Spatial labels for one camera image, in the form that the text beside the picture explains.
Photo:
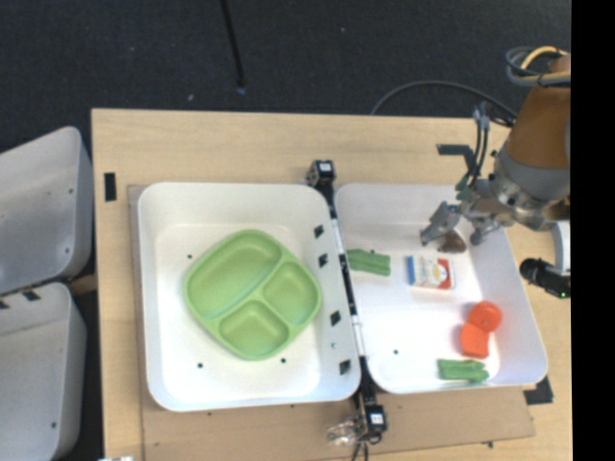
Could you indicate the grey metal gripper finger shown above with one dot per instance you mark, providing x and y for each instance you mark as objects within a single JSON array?
[
  {"x": 484, "y": 231},
  {"x": 441, "y": 221}
]

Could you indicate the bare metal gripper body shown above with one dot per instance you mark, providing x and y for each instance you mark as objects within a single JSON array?
[{"x": 499, "y": 204}]

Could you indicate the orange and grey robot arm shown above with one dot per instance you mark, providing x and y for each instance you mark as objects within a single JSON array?
[{"x": 540, "y": 128}]

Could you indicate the small brown lump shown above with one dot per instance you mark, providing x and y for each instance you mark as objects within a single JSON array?
[{"x": 454, "y": 244}]

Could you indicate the white blue red carton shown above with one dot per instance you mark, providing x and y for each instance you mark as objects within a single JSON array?
[{"x": 431, "y": 273}]

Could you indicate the green bean pods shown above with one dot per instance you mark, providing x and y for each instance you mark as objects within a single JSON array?
[
  {"x": 461, "y": 371},
  {"x": 369, "y": 262}
]

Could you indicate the round orange carrot piece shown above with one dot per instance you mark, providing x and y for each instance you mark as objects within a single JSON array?
[{"x": 485, "y": 316}]

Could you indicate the white plastic tray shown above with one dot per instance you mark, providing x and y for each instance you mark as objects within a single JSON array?
[
  {"x": 168, "y": 281},
  {"x": 413, "y": 320}
]

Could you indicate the thin black and white rod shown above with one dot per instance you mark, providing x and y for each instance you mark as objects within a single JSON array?
[{"x": 347, "y": 276}]

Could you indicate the orange carrot chunk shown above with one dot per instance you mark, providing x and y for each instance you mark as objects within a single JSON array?
[{"x": 474, "y": 341}]

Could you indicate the green divided plate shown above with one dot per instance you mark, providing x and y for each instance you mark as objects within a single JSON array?
[{"x": 250, "y": 291}]

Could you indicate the black cylinder on white bracket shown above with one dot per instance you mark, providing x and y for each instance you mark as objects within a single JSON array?
[{"x": 543, "y": 273}]

